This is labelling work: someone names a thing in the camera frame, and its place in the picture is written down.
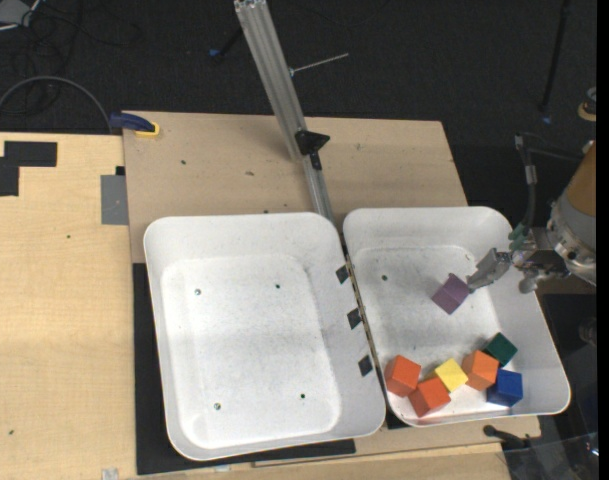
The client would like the blue cube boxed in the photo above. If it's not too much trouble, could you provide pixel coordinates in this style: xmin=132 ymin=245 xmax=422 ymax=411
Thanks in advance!
xmin=485 ymin=367 xmax=525 ymax=408

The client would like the orange cube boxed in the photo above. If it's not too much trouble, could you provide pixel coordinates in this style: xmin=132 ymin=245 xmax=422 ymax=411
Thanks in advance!
xmin=460 ymin=349 xmax=501 ymax=393
xmin=383 ymin=354 xmax=423 ymax=398
xmin=408 ymin=376 xmax=452 ymax=419

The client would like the yellow cube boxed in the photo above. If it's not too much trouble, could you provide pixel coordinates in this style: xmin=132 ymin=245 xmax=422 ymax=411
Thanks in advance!
xmin=433 ymin=357 xmax=470 ymax=394

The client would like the brown flat board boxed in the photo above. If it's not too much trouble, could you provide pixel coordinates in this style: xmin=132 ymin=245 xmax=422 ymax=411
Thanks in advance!
xmin=120 ymin=111 xmax=543 ymax=469

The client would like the white plastic tray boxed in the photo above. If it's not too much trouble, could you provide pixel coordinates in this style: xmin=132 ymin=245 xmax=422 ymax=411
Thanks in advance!
xmin=341 ymin=205 xmax=572 ymax=429
xmin=142 ymin=211 xmax=388 ymax=462

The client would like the purple cube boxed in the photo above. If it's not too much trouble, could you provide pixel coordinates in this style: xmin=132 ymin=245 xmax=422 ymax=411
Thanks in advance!
xmin=430 ymin=273 xmax=472 ymax=316

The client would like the green cube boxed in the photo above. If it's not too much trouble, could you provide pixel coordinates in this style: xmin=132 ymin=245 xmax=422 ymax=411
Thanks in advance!
xmin=482 ymin=331 xmax=519 ymax=368

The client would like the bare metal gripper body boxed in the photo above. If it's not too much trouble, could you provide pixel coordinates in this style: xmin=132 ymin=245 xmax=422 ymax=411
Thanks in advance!
xmin=509 ymin=227 xmax=598 ymax=289

